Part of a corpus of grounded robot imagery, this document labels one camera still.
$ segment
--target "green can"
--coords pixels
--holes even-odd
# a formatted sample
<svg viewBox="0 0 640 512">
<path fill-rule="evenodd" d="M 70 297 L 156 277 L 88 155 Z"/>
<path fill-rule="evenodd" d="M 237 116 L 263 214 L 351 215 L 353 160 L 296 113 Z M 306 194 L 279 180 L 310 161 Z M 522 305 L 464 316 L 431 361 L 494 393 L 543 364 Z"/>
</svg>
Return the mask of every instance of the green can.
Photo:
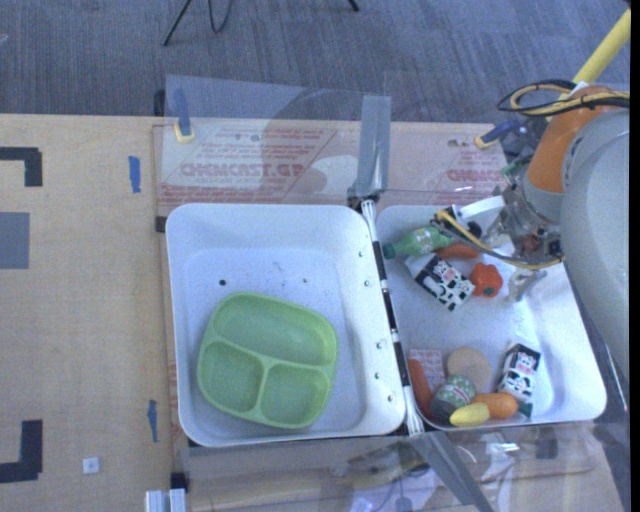
<svg viewBox="0 0 640 512">
<path fill-rule="evenodd" d="M 476 396 L 476 387 L 464 375 L 450 375 L 431 400 L 431 414 L 443 423 L 456 409 L 469 405 Z"/>
</svg>

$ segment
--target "green divided tray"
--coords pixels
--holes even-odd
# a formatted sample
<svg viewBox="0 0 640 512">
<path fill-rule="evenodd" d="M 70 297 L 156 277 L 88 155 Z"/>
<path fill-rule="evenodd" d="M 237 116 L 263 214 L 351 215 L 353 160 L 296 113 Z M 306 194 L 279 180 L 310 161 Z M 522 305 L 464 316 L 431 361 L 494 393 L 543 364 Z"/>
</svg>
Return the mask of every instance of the green divided tray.
<svg viewBox="0 0 640 512">
<path fill-rule="evenodd" d="M 229 414 L 300 429 L 327 404 L 337 351 L 335 330 L 319 313 L 268 295 L 233 293 L 207 324 L 198 385 Z"/>
</svg>

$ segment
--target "gray floor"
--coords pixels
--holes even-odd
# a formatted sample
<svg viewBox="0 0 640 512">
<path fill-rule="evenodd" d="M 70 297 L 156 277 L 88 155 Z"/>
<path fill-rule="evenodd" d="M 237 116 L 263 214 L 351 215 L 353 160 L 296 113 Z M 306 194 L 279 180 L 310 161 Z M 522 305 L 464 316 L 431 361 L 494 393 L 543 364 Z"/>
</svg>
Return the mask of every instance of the gray floor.
<svg viewBox="0 0 640 512">
<path fill-rule="evenodd" d="M 153 115 L 155 92 L 184 75 L 387 93 L 394 120 L 499 123 L 502 96 L 571 80 L 628 7 L 357 0 L 353 12 L 347 0 L 232 0 L 213 33 L 206 0 L 193 0 L 162 46 L 183 1 L 0 0 L 0 112 Z M 220 24 L 229 0 L 211 2 Z M 627 44 L 598 81 L 628 90 L 630 67 Z M 599 434 L 630 510 L 629 423 L 620 410 L 612 400 Z"/>
</svg>

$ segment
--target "beige round object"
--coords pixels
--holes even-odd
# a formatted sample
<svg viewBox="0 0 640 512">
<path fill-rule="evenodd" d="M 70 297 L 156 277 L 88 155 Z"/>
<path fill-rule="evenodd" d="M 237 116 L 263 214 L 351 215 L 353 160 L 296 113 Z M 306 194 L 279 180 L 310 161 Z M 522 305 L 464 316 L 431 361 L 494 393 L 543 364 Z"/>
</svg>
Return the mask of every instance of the beige round object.
<svg viewBox="0 0 640 512">
<path fill-rule="evenodd" d="M 471 347 L 461 347 L 447 358 L 449 375 L 464 375 L 473 382 L 476 392 L 486 393 L 491 384 L 492 369 L 487 357 Z"/>
</svg>

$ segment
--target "yellow pole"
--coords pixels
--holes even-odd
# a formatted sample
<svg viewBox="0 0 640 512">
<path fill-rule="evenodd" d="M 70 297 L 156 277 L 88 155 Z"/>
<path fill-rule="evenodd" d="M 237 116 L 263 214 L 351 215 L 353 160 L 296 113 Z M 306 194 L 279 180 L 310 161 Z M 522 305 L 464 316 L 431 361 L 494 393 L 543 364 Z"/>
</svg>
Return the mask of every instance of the yellow pole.
<svg viewBox="0 0 640 512">
<path fill-rule="evenodd" d="M 602 40 L 589 60 L 578 71 L 573 82 L 595 82 L 611 60 L 617 55 L 622 46 L 631 37 L 631 8 L 627 9 L 613 26 L 611 31 Z"/>
</svg>

